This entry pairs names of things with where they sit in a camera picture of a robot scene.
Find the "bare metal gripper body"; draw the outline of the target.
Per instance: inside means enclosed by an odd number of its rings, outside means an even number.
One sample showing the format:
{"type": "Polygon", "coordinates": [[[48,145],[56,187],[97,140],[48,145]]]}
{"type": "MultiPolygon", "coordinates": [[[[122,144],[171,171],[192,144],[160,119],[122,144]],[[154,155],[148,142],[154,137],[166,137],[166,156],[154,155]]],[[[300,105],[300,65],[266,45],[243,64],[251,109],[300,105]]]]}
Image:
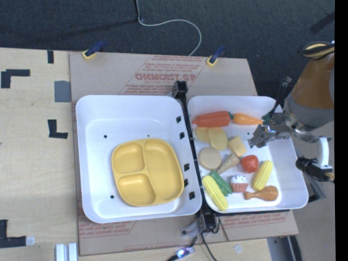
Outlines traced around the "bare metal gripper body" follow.
{"type": "Polygon", "coordinates": [[[312,134],[314,127],[302,123],[294,114],[271,113],[263,116],[263,139],[267,143],[276,139],[296,137],[304,142],[315,143],[318,137],[312,134]]]}

